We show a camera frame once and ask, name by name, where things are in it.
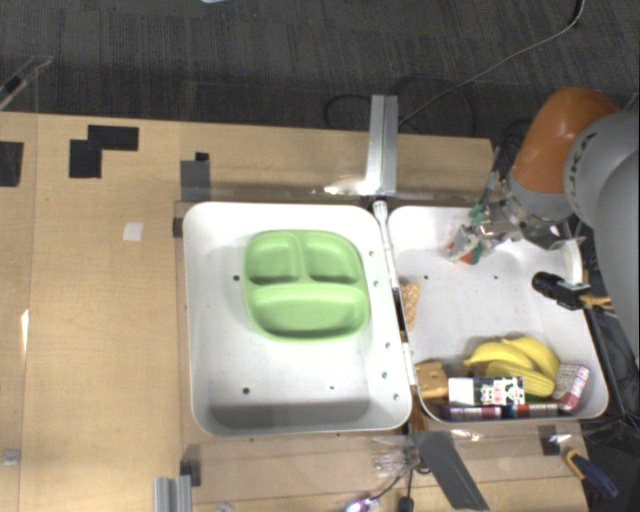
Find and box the dark red can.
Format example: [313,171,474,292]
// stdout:
[439,405,503,423]

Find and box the white carton with black print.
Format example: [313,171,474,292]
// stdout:
[447,375,527,407]

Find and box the white plastic tray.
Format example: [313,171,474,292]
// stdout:
[181,200,414,439]
[387,204,611,426]

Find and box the thin black and white rod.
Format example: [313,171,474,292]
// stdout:
[372,200,417,432]

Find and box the pink and white carton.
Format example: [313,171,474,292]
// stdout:
[551,362,591,413]

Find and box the tan waffle biscuit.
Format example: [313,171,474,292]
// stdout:
[399,281,423,333]

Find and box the black cylinder on white bracket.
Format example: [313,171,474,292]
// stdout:
[531,239,592,309]

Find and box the yellow banana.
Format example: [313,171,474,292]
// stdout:
[462,336,561,382]

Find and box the tan bread slice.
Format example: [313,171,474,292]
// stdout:
[414,359,449,401]

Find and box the green divided plate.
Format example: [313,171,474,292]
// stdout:
[242,229,372,344]

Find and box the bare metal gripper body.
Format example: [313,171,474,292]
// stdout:
[472,197,532,245]

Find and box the yellow corn cob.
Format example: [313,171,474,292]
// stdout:
[485,360,557,399]

